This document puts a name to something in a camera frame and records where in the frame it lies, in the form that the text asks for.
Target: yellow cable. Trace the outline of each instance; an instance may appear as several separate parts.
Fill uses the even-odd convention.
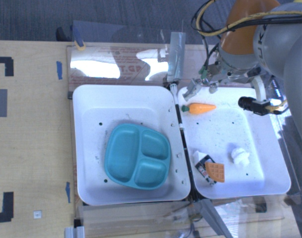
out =
[[[200,20],[202,15],[204,14],[204,12],[206,11],[206,9],[217,0],[211,0],[209,1],[199,12],[197,18],[196,18],[196,27],[198,29],[198,32],[201,35],[204,36],[215,36],[215,35],[219,35],[222,34],[223,32],[227,31],[229,28],[232,28],[240,23],[255,19],[255,18],[260,18],[260,17],[265,17],[265,16],[269,16],[269,15],[291,15],[291,14],[296,14],[296,15],[302,15],[302,10],[291,10],[291,11],[269,11],[269,12],[259,12],[259,13],[255,13],[255,14],[251,14],[247,17],[241,18],[227,26],[225,26],[224,28],[211,32],[211,33],[207,33],[207,32],[203,32],[201,31],[201,26],[200,26]]]
[[[276,105],[276,106],[266,106],[265,108],[268,109],[268,110],[270,110],[271,113],[273,113],[275,110],[278,110],[280,107],[282,107],[286,102],[287,102],[287,100],[284,100],[279,105]]]

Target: gray carpet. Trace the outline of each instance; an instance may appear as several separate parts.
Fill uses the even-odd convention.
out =
[[[168,30],[181,30],[183,24],[187,43],[200,44],[190,21],[205,1],[0,0],[0,40],[55,41],[57,27],[69,35],[73,20],[81,20]],[[214,27],[222,27],[233,1],[219,0],[207,11],[206,19]],[[214,44],[216,38],[208,42]]]

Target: waffle toy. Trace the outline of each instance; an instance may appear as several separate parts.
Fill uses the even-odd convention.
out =
[[[218,182],[225,182],[224,164],[206,162],[205,167],[210,178]]]

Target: small black object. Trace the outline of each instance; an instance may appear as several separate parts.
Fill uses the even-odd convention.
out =
[[[255,77],[255,76],[258,76],[261,74],[261,68],[260,67],[255,67],[251,70],[249,70],[247,72],[247,76],[250,78],[250,77]]]
[[[267,110],[265,108],[270,105],[270,101],[260,103],[252,97],[241,97],[238,101],[238,105],[240,108],[252,111],[253,113],[260,116],[264,116],[270,113],[270,110]]]
[[[162,79],[163,87],[170,91],[170,84],[179,84],[179,81],[168,82],[167,75]]]
[[[266,213],[267,207],[266,207],[266,201],[263,196],[261,197],[254,197],[253,201],[255,203],[255,212],[257,213]]]
[[[74,219],[74,228],[82,226],[81,219]]]
[[[67,92],[67,98],[68,98],[69,100],[73,100],[73,92],[72,92],[72,91],[68,91],[68,92]]]
[[[58,42],[71,42],[72,41],[72,39],[70,37],[67,37],[65,35],[63,28],[61,26],[56,29],[55,36],[56,36],[56,40]]]
[[[194,238],[201,238],[201,235],[200,235],[198,230],[193,231],[193,237]]]

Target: black tape marking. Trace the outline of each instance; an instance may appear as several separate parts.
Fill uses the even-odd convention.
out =
[[[13,77],[13,59],[11,57],[0,57],[0,63],[4,63],[4,75]]]
[[[0,212],[0,223],[10,222],[13,218],[13,192],[4,192],[2,200],[2,212]]]
[[[68,91],[68,93],[67,93],[67,98],[68,98],[69,100],[73,100],[73,92],[72,92],[72,91]]]

